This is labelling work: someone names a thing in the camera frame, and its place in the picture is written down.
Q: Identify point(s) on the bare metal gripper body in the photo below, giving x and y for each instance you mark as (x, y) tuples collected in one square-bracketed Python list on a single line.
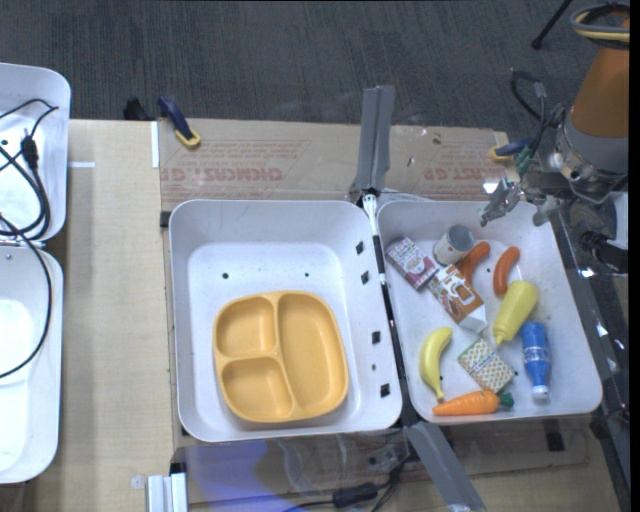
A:
[(575, 182)]

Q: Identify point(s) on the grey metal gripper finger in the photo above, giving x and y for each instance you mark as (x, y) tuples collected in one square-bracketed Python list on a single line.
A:
[(545, 210), (500, 200)]

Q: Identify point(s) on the orange sausage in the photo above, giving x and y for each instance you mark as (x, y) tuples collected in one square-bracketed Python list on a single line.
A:
[(475, 257), (505, 270)]

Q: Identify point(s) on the small white can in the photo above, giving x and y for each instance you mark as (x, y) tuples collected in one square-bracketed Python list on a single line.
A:
[(452, 245)]

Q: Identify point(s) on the yellow squeeze bottle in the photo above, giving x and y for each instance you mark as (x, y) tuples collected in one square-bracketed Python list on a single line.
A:
[(517, 307)]

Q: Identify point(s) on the brown and white carton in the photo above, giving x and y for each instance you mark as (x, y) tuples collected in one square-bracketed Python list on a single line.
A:
[(457, 297)]

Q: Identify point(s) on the pink and white carton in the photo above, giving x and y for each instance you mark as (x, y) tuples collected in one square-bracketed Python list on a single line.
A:
[(411, 262)]

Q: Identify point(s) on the white plastic tray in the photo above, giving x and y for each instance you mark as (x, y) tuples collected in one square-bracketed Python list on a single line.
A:
[(260, 240), (560, 320)]

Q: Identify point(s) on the blue bottle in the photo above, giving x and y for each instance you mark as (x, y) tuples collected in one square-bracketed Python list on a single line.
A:
[(536, 355)]

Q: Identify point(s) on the green and orange carton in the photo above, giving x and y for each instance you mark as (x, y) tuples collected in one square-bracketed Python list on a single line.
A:
[(485, 365)]

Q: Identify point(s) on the yellow banana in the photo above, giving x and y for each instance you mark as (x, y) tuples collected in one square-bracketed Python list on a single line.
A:
[(432, 357)]

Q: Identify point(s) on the orange carrot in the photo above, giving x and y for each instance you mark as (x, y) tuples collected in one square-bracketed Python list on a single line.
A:
[(465, 404)]

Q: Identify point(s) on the brown cardboard board red print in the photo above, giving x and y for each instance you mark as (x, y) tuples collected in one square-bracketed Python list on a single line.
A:
[(280, 165)]

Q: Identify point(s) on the orange divided plate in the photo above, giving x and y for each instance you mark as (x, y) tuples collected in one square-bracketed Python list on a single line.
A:
[(305, 345)]

